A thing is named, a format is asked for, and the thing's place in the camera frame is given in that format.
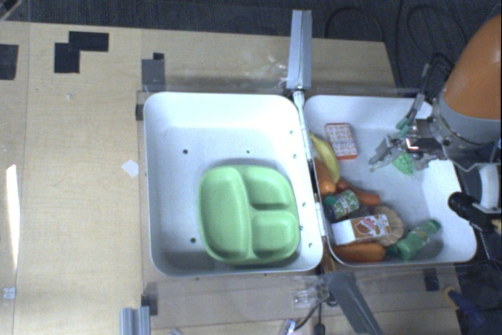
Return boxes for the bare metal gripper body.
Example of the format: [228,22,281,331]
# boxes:
[396,117,450,162]

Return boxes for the green grapes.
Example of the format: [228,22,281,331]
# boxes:
[392,151,416,178]

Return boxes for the white plastic tray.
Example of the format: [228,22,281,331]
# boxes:
[142,91,325,279]
[304,94,478,268]

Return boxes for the orange and white packet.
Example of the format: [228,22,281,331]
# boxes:
[324,122,359,161]

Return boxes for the thin orange carrot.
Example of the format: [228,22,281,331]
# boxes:
[336,177,382,207]

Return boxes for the yellow banana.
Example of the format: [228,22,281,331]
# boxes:
[309,132,341,185]

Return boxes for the short orange carrot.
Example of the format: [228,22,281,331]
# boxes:
[313,157,338,198]

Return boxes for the dark bottle with green cap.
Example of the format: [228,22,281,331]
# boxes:
[322,188,362,223]

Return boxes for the tan round biscuit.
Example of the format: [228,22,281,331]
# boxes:
[372,205,406,247]

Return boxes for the green plastic bottle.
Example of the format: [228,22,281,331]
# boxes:
[394,219,442,262]

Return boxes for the white and orange carton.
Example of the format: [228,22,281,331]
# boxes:
[330,213,391,246]

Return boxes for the thick orange carrot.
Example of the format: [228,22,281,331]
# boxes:
[333,242,387,264]

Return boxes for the green divided plate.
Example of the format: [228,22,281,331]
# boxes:
[197,164,303,267]

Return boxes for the black cylinder on white bracket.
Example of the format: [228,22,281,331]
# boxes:
[448,162,502,233]

